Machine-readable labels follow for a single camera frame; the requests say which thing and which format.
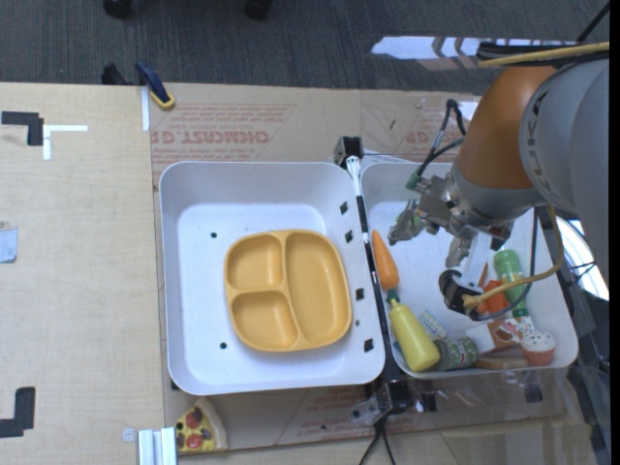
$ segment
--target yellow cable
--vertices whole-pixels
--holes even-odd
[[[530,277],[524,277],[522,279],[517,279],[516,281],[512,281],[510,283],[505,283],[501,286],[498,286],[497,288],[493,288],[492,290],[487,291],[486,293],[478,294],[478,295],[464,294],[463,295],[463,306],[465,307],[466,311],[468,312],[472,311],[474,308],[480,305],[483,301],[491,298],[497,293],[501,293],[505,290],[514,288],[516,286],[521,286],[523,284],[540,281],[542,279],[549,277],[551,274],[554,274],[558,270],[560,270],[560,267],[562,266],[562,263],[564,262],[564,243],[562,242],[562,235],[560,234],[560,229],[558,228],[555,210],[553,209],[551,205],[548,205],[547,209],[549,211],[549,215],[551,216],[551,226],[553,228],[553,233],[555,234],[555,237],[558,241],[559,257],[558,257],[557,262],[546,272],[542,272],[540,274],[536,274]]]
[[[594,43],[590,45],[567,46],[562,48],[554,48],[551,50],[531,51],[529,53],[518,53],[508,57],[492,58],[490,60],[481,60],[479,67],[506,66],[510,64],[518,64],[519,62],[529,62],[532,60],[547,60],[554,58],[565,58],[587,53],[596,53],[599,51],[609,51],[609,42]]]

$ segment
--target yellow bottle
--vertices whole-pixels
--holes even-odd
[[[394,290],[387,292],[387,300],[391,303],[391,327],[409,368],[421,372],[435,365],[442,356],[424,326],[407,305],[399,302]]]

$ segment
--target toy cupcake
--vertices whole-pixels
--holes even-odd
[[[555,340],[548,332],[536,330],[521,339],[521,352],[530,365],[542,367],[553,360]]]

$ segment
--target chair caster wheel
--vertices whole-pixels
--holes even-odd
[[[245,4],[245,14],[254,20],[263,20],[269,12],[270,0],[248,0]]]
[[[125,18],[129,15],[132,0],[104,0],[104,9],[113,17]]]

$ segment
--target toy pizza slice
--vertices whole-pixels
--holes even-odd
[[[175,424],[176,451],[198,454],[228,449],[224,423],[213,404],[205,397],[199,398]]]

